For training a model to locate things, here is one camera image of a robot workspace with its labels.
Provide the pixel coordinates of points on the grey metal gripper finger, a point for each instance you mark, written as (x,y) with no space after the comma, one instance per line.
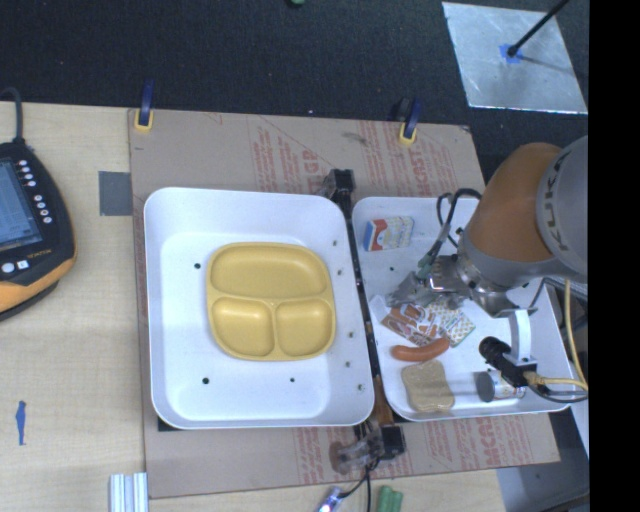
(417,281)
(400,297)

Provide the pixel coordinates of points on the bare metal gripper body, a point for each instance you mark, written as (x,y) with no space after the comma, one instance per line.
(450,281)

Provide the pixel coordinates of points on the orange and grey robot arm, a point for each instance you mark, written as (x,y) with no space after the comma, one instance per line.
(520,220)

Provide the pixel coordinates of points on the orange and white packet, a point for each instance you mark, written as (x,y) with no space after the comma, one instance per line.
(407,324)

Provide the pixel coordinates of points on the thin black rod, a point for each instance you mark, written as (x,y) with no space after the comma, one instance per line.
(363,295)

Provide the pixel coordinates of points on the white packet with green pattern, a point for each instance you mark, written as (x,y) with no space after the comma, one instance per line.
(457,325)

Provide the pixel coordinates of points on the blue red white carton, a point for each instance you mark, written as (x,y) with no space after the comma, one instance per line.
(387,234)

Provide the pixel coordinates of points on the orange sausage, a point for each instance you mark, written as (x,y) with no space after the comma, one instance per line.
(420,351)

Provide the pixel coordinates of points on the white plastic tray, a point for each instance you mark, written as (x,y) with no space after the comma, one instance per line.
(180,310)
(500,250)

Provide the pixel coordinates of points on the tan bread slice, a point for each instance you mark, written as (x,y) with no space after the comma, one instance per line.
(427,387)

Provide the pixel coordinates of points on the small can with grey lid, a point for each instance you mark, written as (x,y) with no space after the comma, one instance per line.
(492,387)

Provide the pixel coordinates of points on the yellow divided plate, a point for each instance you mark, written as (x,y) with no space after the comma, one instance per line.
(270,300)

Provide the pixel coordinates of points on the brown cardboard board red print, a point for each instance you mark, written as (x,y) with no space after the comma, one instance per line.
(240,150)

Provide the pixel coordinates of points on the black cylinder on white bracket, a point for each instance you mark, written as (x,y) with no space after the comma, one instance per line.
(520,332)

